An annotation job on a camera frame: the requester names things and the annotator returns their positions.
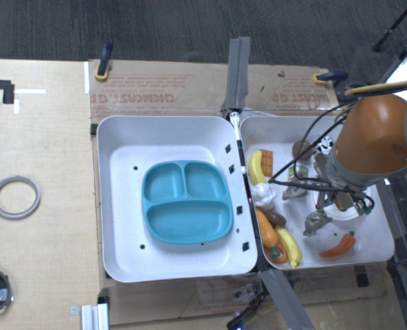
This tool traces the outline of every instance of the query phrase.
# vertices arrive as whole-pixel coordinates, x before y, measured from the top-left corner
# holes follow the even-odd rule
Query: banana
[[[253,186],[258,183],[267,183],[263,171],[261,170],[261,156],[262,152],[259,149],[251,154],[250,159],[247,162],[247,173]]]
[[[301,254],[301,249],[298,246],[297,241],[293,238],[291,233],[282,226],[276,226],[275,232],[283,247],[286,249],[287,258],[292,267],[296,267],[300,262],[303,255]]]

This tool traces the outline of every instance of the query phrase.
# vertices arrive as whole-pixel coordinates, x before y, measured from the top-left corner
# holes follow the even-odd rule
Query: black fabric
[[[0,0],[0,58],[226,63],[252,37],[250,63],[315,65],[376,83],[407,44],[407,0]]]

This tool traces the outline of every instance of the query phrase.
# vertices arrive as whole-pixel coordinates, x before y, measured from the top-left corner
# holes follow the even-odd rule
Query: teal plate
[[[164,243],[207,243],[232,227],[230,191],[221,171],[207,162],[178,160],[149,168],[142,208],[148,230]]]

